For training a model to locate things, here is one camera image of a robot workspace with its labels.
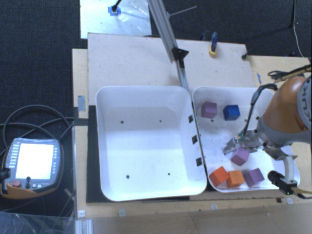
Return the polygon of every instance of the white screen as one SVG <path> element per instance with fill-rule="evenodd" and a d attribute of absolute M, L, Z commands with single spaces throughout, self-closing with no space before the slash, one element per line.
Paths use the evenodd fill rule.
<path fill-rule="evenodd" d="M 20 145 L 16 178 L 50 179 L 53 145 Z"/>

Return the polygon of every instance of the dark floor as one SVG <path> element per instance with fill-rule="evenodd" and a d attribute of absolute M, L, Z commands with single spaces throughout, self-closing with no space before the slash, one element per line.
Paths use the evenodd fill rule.
<path fill-rule="evenodd" d="M 201 33 L 218 32 L 219 41 L 244 43 L 252 55 L 300 56 L 290 24 L 293 0 L 163 0 L 169 13 L 197 9 L 171 18 L 179 39 L 199 39 Z M 296 31 L 303 56 L 311 57 L 312 0 L 297 0 Z M 16 109 L 30 104 L 49 105 L 73 116 L 73 48 L 86 48 L 80 39 L 79 0 L 0 0 L 0 123 Z M 153 34 L 157 30 L 152 23 Z M 18 120 L 42 123 L 51 115 L 36 112 Z M 56 125 L 60 136 L 66 129 Z M 9 128 L 7 141 L 19 134 Z M 63 141 L 65 173 L 59 190 L 13 212 L 59 215 L 73 191 L 72 144 Z M 0 141 L 0 152 L 3 150 Z M 0 198 L 0 211 L 27 203 Z M 62 215 L 70 212 L 72 204 Z"/>

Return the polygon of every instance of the orange cube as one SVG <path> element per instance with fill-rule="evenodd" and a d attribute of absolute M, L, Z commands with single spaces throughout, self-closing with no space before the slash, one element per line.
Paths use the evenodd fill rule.
<path fill-rule="evenodd" d="M 245 182 L 241 171 L 230 171 L 229 178 L 226 180 L 227 187 L 238 187 Z"/>
<path fill-rule="evenodd" d="M 218 186 L 222 184 L 224 181 L 230 178 L 227 171 L 224 169 L 223 166 L 220 166 L 218 169 L 214 170 L 210 175 L 209 178 L 214 186 Z"/>

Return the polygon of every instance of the wooden table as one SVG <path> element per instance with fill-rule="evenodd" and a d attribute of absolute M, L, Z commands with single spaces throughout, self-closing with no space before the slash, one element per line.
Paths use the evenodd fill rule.
<path fill-rule="evenodd" d="M 308 59 L 305 58 L 258 56 L 248 56 L 245 61 L 250 62 L 257 86 L 259 85 L 257 74 L 260 75 L 264 84 L 271 82 L 266 76 L 269 71 L 288 71 L 309 63 Z M 78 106 L 78 96 L 81 95 L 85 96 L 88 105 L 88 50 L 73 50 L 73 84 L 74 106 Z M 79 112 L 79 118 L 88 118 L 88 107 L 86 107 L 84 112 Z M 310 209 L 312 209 L 312 200 L 301 200 L 293 195 L 286 197 L 278 190 L 230 194 L 205 192 L 201 195 L 191 196 L 189 201 L 181 202 L 86 203 L 87 132 L 87 126 L 75 126 L 74 128 L 77 216 L 78 219 L 93 219 L 95 229 L 105 224 L 108 230 L 110 230 L 107 233 L 124 233 L 123 231 L 125 233 L 206 233 L 204 232 L 205 226 L 214 226 L 213 229 L 217 230 L 217 223 L 221 223 L 225 219 L 231 226 L 231 223 L 234 224 L 239 219 L 239 216 L 245 216 L 250 221 L 256 221 L 257 219 L 264 223 L 269 221 L 268 226 L 270 226 L 271 230 L 278 228 L 279 223 L 275 222 L 277 219 L 281 221 L 280 224 L 285 224 L 286 231 L 291 230 L 290 226 L 295 225 L 298 227 L 300 222 L 305 225 L 303 230 L 311 228 L 310 217 L 312 210 Z M 296 162 L 301 175 L 299 187 L 311 190 L 312 164 L 310 146 L 303 143 L 295 143 L 292 146 L 292 150 L 295 155 L 298 155 Z M 277 202 L 277 198 L 281 198 L 281 203 Z M 287 198 L 292 200 L 293 205 L 287 204 Z M 120 210 L 126 213 L 126 218 L 118 217 Z M 291 211 L 293 214 L 296 214 L 295 218 L 300 220 L 294 221 L 292 214 L 286 214 L 285 211 Z M 171 226 L 173 229 L 167 229 L 166 231 L 162 229 L 161 226 L 165 226 L 165 223 L 168 226 L 173 225 Z M 279 228 L 280 231 L 284 230 L 284 227 L 279 226 Z"/>

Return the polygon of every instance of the red button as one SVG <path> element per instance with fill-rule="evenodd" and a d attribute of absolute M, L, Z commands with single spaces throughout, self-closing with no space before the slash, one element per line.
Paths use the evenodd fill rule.
<path fill-rule="evenodd" d="M 20 180 L 15 179 L 15 180 L 13 181 L 13 187 L 17 187 L 17 188 L 19 188 L 20 186 L 21 186 L 21 182 L 20 182 Z"/>

